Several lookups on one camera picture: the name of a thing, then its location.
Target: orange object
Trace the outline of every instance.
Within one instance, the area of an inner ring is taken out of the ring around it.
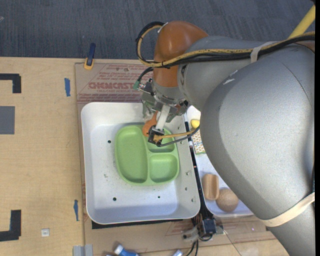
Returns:
[[[151,120],[149,121],[146,121],[144,126],[142,127],[142,134],[146,137],[149,136],[149,130],[152,126],[155,126],[157,124],[157,113],[158,111],[156,111],[154,114],[153,114],[153,117]]]
[[[154,60],[163,62],[178,57],[196,41],[207,37],[201,28],[185,22],[172,21],[161,28],[154,49]],[[155,68],[153,79],[163,87],[177,87],[178,66]]]

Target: green divided plate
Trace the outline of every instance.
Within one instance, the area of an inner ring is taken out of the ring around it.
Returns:
[[[179,156],[175,143],[158,147],[142,134],[142,125],[121,128],[115,136],[115,161],[119,175],[134,185],[158,185],[179,174]],[[164,138],[162,143],[173,141]]]

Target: white sink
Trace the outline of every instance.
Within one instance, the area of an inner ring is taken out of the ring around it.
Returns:
[[[142,109],[142,103],[92,102],[81,111],[86,209],[98,224],[189,219],[200,210],[187,140],[177,144],[180,170],[170,183],[132,185],[119,176],[114,152],[117,131],[142,124]],[[173,134],[186,131],[182,116],[165,128]]]

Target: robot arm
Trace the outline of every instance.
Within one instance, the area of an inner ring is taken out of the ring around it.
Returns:
[[[203,146],[222,179],[258,218],[285,213],[313,187],[315,54],[297,44],[305,40],[314,33],[265,46],[255,61],[252,49],[263,42],[208,36],[181,21],[166,24],[155,62],[148,62],[153,80],[140,86],[145,116],[158,111],[157,124],[146,123],[149,141],[159,143],[155,136],[165,122],[195,106]],[[312,204],[269,229],[290,255],[315,255]]]

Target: blue tape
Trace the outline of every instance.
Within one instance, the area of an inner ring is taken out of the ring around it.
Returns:
[[[67,97],[70,97],[70,91],[71,91],[71,87],[70,87],[70,79],[65,78],[64,79],[64,89],[65,89],[65,93]]]
[[[75,219],[78,222],[79,221],[79,215],[78,215],[78,200],[74,200],[73,209],[75,213]]]

